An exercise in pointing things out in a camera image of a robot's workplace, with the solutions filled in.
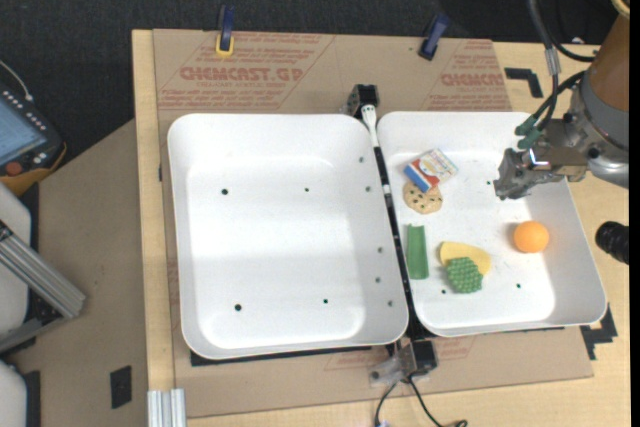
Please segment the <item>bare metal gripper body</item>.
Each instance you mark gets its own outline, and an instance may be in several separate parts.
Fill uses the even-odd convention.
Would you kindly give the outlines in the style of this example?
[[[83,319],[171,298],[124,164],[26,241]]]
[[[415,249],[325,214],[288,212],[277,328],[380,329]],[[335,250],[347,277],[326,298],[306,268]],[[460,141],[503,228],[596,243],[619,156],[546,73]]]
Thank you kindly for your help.
[[[593,176],[629,187],[629,94],[623,90],[578,87],[568,110],[553,119],[528,154],[529,167],[543,169],[541,181],[561,176],[579,181]]]

